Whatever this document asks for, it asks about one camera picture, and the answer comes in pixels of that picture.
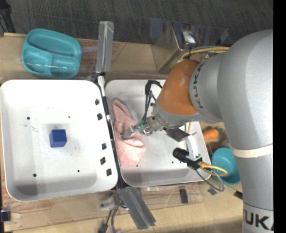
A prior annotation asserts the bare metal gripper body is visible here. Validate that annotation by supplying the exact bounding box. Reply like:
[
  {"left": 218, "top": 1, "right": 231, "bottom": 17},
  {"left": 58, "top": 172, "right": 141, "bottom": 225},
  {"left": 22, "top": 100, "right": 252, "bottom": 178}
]
[{"left": 141, "top": 116, "right": 168, "bottom": 136}]

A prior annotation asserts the pink cloth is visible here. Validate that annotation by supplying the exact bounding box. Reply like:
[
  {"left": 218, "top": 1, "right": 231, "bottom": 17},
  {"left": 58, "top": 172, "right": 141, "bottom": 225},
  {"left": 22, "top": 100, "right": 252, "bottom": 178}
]
[{"left": 111, "top": 99, "right": 147, "bottom": 169}]

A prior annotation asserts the white plastic tray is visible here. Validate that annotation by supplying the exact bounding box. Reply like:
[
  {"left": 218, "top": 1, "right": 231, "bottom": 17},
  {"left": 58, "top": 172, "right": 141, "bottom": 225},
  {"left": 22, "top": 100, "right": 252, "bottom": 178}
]
[
  {"left": 104, "top": 79, "right": 212, "bottom": 188},
  {"left": 0, "top": 79, "right": 119, "bottom": 202}
]

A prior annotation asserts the orange carrot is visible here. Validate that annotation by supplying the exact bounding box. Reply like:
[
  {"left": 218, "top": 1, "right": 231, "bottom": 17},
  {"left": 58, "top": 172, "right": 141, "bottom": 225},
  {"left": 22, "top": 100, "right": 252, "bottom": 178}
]
[{"left": 202, "top": 128, "right": 224, "bottom": 141}]

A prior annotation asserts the blue cube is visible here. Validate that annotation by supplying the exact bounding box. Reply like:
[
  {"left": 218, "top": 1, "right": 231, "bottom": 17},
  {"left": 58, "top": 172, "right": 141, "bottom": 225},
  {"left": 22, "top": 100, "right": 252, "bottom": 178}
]
[{"left": 49, "top": 129, "right": 68, "bottom": 148}]

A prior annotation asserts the teal bowl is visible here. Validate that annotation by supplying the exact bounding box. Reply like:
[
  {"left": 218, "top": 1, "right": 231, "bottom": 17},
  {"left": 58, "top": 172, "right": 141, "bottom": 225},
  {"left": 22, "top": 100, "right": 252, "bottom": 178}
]
[{"left": 211, "top": 147, "right": 241, "bottom": 185}]

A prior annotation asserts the teal divided plate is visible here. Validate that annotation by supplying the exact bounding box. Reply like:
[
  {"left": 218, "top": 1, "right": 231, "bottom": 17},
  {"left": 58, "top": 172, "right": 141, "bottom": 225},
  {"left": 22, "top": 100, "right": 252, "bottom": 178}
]
[{"left": 21, "top": 28, "right": 83, "bottom": 80}]

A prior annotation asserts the black cylinder on white bracket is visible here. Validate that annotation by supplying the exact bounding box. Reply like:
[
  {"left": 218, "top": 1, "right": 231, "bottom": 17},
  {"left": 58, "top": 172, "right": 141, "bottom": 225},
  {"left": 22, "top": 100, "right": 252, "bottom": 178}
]
[{"left": 165, "top": 127, "right": 203, "bottom": 171}]

